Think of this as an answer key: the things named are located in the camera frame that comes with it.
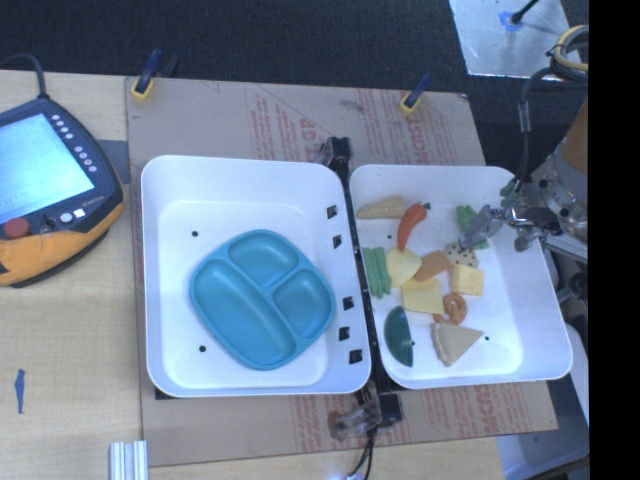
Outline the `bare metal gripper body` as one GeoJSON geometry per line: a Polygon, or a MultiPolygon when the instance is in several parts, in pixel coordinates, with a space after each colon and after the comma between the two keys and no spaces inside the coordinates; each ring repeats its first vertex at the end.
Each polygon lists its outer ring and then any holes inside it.
{"type": "Polygon", "coordinates": [[[550,155],[534,172],[532,181],[520,186],[512,211],[519,224],[587,242],[587,175],[562,155],[550,155]]]}

